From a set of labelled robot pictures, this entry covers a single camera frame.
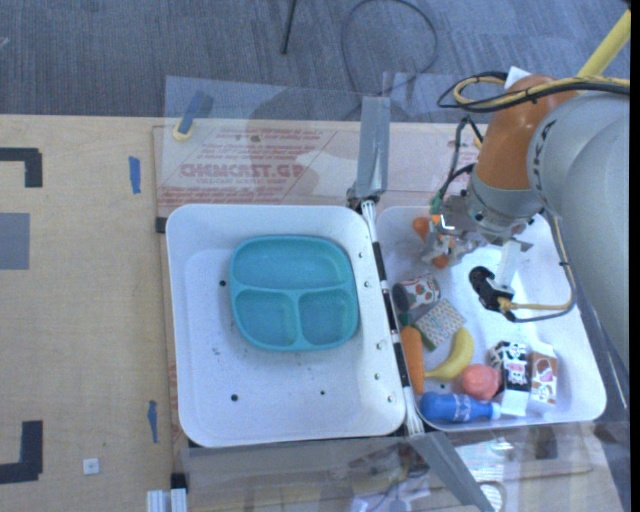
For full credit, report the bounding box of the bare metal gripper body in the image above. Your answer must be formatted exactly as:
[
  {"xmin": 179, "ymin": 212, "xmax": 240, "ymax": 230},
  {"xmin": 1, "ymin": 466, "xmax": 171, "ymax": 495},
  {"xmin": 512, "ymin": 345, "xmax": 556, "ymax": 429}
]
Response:
[{"xmin": 438, "ymin": 194, "xmax": 534, "ymax": 252}]

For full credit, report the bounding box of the orange toy carrot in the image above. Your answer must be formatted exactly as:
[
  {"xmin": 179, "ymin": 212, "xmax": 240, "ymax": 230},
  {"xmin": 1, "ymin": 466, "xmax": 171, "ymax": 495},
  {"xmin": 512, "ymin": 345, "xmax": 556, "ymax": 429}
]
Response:
[{"xmin": 412, "ymin": 215, "xmax": 452, "ymax": 270}]

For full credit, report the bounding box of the small can strawberry print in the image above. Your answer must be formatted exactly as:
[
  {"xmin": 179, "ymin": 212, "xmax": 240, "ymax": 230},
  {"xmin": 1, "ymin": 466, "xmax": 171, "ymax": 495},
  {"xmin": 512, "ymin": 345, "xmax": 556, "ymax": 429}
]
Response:
[{"xmin": 392, "ymin": 272, "xmax": 442, "ymax": 312}]

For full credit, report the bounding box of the patterned cracker packet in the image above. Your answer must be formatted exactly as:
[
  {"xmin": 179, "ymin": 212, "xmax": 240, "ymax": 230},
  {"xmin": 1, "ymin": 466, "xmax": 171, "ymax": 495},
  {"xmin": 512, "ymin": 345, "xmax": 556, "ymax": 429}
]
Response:
[{"xmin": 413, "ymin": 298, "xmax": 467, "ymax": 352}]

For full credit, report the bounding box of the thin black and white rod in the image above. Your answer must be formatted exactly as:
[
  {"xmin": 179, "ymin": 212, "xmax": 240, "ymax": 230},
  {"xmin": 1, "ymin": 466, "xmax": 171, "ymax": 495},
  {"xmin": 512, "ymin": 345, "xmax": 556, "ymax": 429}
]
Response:
[{"xmin": 360, "ymin": 199, "xmax": 426, "ymax": 437}]

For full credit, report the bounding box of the yellow banana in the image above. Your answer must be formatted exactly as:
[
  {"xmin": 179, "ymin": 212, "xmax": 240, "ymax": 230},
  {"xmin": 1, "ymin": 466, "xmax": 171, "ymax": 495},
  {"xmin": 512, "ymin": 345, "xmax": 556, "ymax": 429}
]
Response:
[{"xmin": 423, "ymin": 326, "xmax": 476, "ymax": 382}]

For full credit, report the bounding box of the orange carrot green top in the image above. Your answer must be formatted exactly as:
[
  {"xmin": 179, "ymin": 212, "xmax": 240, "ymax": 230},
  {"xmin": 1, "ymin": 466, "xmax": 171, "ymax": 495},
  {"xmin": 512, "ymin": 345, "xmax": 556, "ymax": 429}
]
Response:
[{"xmin": 398, "ymin": 312, "xmax": 427, "ymax": 396}]

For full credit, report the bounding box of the pink round toy food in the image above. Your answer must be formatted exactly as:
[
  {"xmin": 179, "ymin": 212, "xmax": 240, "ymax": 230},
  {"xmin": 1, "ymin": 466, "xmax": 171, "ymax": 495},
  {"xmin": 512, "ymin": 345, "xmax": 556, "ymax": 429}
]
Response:
[{"xmin": 459, "ymin": 363, "xmax": 502, "ymax": 402}]

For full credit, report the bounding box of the black and white cow carton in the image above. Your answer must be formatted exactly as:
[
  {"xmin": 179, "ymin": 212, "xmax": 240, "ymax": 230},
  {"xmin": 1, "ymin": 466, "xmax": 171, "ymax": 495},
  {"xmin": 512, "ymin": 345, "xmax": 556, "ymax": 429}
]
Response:
[{"xmin": 487, "ymin": 340, "xmax": 532, "ymax": 418}]

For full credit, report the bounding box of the white plastic tray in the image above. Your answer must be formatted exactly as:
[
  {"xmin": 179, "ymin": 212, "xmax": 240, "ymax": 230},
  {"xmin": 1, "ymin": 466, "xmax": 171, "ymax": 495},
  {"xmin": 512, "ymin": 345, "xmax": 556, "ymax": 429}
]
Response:
[
  {"xmin": 164, "ymin": 203, "xmax": 407, "ymax": 449},
  {"xmin": 374, "ymin": 205, "xmax": 608, "ymax": 433}
]

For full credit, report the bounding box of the blue divided plate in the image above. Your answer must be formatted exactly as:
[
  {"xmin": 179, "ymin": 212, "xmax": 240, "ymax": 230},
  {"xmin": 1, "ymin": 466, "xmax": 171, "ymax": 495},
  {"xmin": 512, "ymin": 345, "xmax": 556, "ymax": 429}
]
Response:
[{"xmin": 228, "ymin": 234, "xmax": 361, "ymax": 353}]

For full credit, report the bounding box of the brown and white carton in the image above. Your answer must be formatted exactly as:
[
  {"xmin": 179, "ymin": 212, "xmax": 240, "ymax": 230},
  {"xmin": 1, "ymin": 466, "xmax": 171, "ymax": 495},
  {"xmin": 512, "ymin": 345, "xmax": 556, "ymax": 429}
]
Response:
[{"xmin": 527, "ymin": 343, "xmax": 559, "ymax": 407}]

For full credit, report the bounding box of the brown cardboard board red print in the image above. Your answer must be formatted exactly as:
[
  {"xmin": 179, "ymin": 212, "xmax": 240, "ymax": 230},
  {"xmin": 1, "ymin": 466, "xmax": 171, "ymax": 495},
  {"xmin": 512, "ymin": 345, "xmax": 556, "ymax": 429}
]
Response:
[{"xmin": 152, "ymin": 117, "xmax": 596, "ymax": 477}]

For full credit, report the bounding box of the blue bottle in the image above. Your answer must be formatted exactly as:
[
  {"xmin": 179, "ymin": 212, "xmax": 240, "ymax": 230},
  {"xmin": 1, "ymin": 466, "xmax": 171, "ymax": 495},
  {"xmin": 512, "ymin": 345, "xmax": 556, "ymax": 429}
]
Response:
[{"xmin": 419, "ymin": 391, "xmax": 503, "ymax": 425}]

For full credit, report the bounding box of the black cylinder on white bracket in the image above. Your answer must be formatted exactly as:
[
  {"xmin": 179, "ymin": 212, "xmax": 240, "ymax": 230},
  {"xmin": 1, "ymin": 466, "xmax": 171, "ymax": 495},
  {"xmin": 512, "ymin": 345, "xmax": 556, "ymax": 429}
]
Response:
[{"xmin": 468, "ymin": 239, "xmax": 524, "ymax": 314}]

